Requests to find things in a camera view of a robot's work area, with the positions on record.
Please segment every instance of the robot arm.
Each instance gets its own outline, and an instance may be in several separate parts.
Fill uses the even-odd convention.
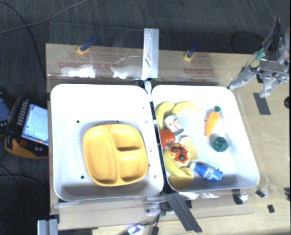
[[[261,49],[252,55],[238,76],[230,83],[228,88],[231,91],[248,84],[259,75],[264,85],[264,89],[260,92],[260,97],[266,97],[280,84],[286,83],[289,80],[290,28],[284,37],[279,36],[279,31],[279,20],[276,18],[275,26],[262,42]],[[276,50],[269,50],[269,46],[275,41],[277,41]],[[259,61],[257,67],[251,66],[254,61]]]

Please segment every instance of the white tray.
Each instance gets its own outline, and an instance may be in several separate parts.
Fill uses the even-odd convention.
[[[207,164],[223,172],[220,181],[212,182],[195,172],[195,179],[180,191],[210,191],[235,188],[252,188],[259,182],[259,171],[242,122],[233,93],[224,87],[158,85],[152,90],[155,109],[166,101],[189,101],[201,111],[190,111],[178,116],[184,131],[176,136],[192,138],[198,153],[196,162]],[[209,138],[204,135],[205,120],[215,106],[221,108],[220,121]],[[224,137],[229,147],[224,152],[215,151],[211,144],[216,137]]]
[[[153,196],[164,184],[147,93],[138,86],[61,84],[51,92],[54,190],[65,201]],[[139,182],[102,187],[86,169],[82,140],[93,126],[129,124],[142,135],[149,170]]]

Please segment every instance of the yellow divided plate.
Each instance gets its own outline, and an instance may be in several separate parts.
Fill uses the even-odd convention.
[[[148,171],[148,159],[140,133],[126,124],[90,128],[83,138],[86,167],[100,186],[122,186],[141,180]]]

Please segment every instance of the green pepper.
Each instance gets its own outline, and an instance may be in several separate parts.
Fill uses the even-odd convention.
[[[176,137],[169,129],[162,129],[159,131],[160,143],[163,147],[171,146],[174,144]]]
[[[218,137],[213,141],[213,148],[218,152],[225,151],[228,148],[228,142],[223,137]]]

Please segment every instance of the orange carrot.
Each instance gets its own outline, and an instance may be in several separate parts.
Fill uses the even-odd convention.
[[[212,133],[215,125],[217,124],[219,118],[220,118],[220,107],[215,106],[215,110],[209,114],[207,122],[206,122],[206,128],[205,128],[205,136],[209,137],[209,135]]]

